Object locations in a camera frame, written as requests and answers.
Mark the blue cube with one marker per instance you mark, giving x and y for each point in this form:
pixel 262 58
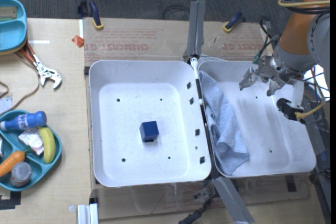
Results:
pixel 149 130

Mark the small silver can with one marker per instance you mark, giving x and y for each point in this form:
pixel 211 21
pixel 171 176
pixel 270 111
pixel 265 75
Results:
pixel 21 174

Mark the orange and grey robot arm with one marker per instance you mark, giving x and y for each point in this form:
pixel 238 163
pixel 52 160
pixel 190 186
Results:
pixel 296 31

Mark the white and pink packet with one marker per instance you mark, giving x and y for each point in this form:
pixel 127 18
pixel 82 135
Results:
pixel 32 140

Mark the blue divided plate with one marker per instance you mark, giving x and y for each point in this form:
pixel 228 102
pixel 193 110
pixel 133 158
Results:
pixel 13 31

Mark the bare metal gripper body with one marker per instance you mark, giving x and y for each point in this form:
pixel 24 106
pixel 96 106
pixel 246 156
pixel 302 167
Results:
pixel 273 70

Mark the brown cardboard board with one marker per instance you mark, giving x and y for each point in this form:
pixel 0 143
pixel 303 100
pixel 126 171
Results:
pixel 136 39

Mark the yellow banana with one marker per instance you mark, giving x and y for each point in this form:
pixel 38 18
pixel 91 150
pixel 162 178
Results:
pixel 49 145

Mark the black cylinder on white bracket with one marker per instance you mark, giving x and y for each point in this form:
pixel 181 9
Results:
pixel 287 108

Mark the teal divided plate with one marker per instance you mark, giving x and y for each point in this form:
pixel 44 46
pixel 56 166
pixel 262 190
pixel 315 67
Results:
pixel 36 173

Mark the white plastic tray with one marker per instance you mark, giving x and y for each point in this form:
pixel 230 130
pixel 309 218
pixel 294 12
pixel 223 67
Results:
pixel 273 128
pixel 126 118

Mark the blue and white bottle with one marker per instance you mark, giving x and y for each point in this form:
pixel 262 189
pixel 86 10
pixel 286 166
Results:
pixel 31 120

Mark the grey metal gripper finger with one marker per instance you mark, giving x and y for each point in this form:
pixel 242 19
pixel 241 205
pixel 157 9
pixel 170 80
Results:
pixel 249 78
pixel 274 86

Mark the orange carrot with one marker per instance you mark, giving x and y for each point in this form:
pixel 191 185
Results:
pixel 11 162

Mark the light blue towel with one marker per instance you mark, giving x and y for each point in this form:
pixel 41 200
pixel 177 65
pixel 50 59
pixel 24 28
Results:
pixel 223 123

